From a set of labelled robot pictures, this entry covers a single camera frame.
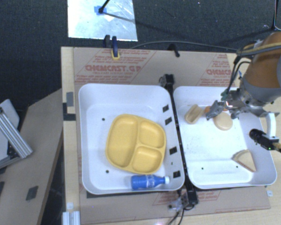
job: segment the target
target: yellow divided plate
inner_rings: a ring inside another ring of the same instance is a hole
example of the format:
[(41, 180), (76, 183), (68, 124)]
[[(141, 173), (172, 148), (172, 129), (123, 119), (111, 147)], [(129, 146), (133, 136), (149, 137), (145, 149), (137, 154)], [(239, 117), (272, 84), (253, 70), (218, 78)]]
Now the yellow divided plate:
[(112, 122), (105, 154), (115, 167), (152, 174), (163, 162), (165, 147), (166, 136), (160, 125), (142, 117), (122, 114)]

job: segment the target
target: black floor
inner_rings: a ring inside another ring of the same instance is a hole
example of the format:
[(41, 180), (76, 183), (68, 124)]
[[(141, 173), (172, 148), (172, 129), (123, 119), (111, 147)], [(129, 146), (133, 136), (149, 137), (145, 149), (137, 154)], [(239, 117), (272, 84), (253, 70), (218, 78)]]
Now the black floor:
[[(274, 0), (133, 0), (133, 5), (138, 43), (182, 40), (239, 48), (265, 38), (274, 14)], [(281, 27), (281, 0), (277, 25)], [(67, 37), (67, 0), (0, 0), (0, 102), (9, 98), (21, 109), (59, 89), (61, 46), (101, 47), (102, 41)]]

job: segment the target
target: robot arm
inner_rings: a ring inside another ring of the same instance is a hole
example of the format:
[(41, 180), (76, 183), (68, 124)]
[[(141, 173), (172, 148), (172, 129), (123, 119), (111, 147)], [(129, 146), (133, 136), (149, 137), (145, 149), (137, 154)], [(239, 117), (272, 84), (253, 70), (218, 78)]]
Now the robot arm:
[[(281, 44), (281, 32), (271, 34), (261, 43), (255, 44), (255, 48), (266, 48), (272, 44)], [(235, 66), (241, 56), (242, 54), (235, 60)], [(224, 108), (230, 111), (232, 119), (237, 118), (240, 113), (248, 112), (266, 117), (268, 112), (263, 107), (281, 97), (281, 48), (256, 54), (239, 88), (229, 89), (230, 87), (222, 93), (221, 102), (215, 101), (211, 106), (210, 112), (206, 114), (207, 119), (218, 115)]]

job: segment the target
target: blue bottle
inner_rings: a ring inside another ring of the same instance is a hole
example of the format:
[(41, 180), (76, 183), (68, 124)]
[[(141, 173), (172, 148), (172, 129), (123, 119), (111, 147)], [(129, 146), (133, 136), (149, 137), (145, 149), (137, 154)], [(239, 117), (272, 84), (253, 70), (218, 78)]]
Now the blue bottle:
[(139, 188), (154, 188), (160, 184), (168, 184), (170, 178), (165, 176), (163, 178), (155, 175), (135, 175), (131, 177), (131, 185), (133, 190)]

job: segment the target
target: tan food item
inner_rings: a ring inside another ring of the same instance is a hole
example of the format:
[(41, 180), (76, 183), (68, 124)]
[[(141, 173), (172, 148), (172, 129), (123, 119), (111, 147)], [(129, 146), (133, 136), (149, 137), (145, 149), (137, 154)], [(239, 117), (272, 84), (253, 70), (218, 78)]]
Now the tan food item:
[(219, 115), (215, 116), (213, 120), (215, 126), (220, 130), (227, 131), (232, 128), (233, 121), (231, 117), (225, 112), (221, 112)]
[(236, 153), (233, 156), (232, 160), (236, 161), (241, 166), (243, 166), (244, 168), (248, 169), (251, 172), (256, 171), (254, 160), (253, 160), (252, 154), (249, 150), (242, 150), (242, 151)]
[(185, 114), (184, 119), (189, 124), (195, 124), (198, 119), (203, 115), (204, 111), (197, 104), (193, 105), (190, 110)]

